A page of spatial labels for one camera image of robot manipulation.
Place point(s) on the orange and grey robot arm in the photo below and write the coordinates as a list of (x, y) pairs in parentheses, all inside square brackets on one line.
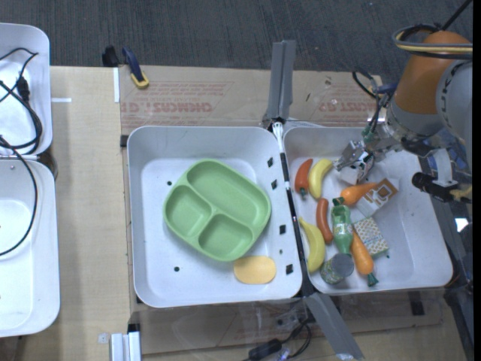
[(421, 85)]

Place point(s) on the white plastic tray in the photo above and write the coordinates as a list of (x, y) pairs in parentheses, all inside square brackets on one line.
[(158, 276), (413, 239)]

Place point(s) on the green divided plate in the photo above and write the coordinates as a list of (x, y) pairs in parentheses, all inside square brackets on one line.
[(210, 201)]

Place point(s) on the white patterned packet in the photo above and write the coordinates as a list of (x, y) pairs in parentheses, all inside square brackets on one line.
[(371, 237)]

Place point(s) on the yellow banana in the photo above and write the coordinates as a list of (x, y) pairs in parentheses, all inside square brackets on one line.
[(317, 177), (316, 244)]

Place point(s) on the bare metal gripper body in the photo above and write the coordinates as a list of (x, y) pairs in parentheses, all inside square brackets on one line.
[(383, 141)]

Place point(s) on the green patterned can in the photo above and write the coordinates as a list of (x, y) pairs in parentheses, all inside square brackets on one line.
[(336, 270)]

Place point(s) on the black cylinder on white bracket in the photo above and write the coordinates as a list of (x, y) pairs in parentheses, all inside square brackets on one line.
[(432, 186)]

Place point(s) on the green plastic bottle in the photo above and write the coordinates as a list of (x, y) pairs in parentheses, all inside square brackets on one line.
[(341, 229)]

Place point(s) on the small white box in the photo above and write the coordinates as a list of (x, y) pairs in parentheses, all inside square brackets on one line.
[(348, 176)]

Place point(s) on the brown cardboard board red print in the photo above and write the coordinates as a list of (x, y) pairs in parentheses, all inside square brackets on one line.
[(210, 104)]

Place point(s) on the orange carrot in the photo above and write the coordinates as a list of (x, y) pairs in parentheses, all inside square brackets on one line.
[(355, 194), (361, 256)]

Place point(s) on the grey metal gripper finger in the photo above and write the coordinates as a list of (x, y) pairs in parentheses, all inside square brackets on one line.
[(365, 165), (350, 155)]

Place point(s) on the orange sausage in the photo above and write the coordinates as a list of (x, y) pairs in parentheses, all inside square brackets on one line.
[(323, 218)]

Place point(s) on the orange red chili pepper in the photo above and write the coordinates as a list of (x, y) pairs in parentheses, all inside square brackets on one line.
[(303, 177)]

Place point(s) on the white and orange carton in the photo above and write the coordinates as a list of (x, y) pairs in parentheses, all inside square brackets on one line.
[(379, 198)]

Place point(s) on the yellow oval biscuit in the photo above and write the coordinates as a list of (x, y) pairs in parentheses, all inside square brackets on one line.
[(255, 270)]

